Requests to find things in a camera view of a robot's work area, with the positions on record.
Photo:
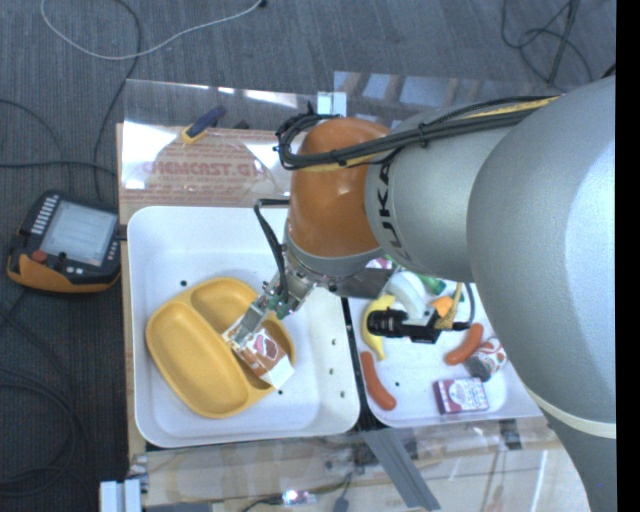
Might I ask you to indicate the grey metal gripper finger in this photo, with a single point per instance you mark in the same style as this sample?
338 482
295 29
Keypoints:
251 320

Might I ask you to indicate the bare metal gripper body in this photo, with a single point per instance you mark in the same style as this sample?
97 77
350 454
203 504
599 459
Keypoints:
296 290

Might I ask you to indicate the white and brown carton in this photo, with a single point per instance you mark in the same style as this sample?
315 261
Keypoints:
270 357

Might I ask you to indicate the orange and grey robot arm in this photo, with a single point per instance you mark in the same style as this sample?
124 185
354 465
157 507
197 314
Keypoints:
500 210

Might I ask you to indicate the yellow divided plate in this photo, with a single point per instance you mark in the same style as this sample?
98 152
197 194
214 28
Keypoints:
195 350

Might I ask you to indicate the pink and green packet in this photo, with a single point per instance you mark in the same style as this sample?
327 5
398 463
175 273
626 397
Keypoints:
382 263

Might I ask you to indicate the white plastic tray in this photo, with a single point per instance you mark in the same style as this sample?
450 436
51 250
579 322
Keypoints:
200 240
425 380

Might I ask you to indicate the yellow banana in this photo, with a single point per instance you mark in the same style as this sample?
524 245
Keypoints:
374 345

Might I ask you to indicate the orange sausage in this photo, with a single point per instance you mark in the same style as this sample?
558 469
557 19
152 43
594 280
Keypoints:
377 382
465 345

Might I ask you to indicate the brown cardboard board red print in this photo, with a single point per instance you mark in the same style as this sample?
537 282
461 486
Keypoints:
210 185

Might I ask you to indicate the green bottle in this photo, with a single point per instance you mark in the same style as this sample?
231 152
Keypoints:
434 284

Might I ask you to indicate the orange carrot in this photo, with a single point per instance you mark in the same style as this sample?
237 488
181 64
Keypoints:
442 305

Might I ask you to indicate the purple and white packet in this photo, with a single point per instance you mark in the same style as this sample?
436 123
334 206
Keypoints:
460 395

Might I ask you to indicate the red and white can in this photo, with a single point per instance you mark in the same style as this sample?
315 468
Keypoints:
489 361

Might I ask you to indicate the black cylinder on white bracket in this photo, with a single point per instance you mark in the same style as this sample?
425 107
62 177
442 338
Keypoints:
387 322

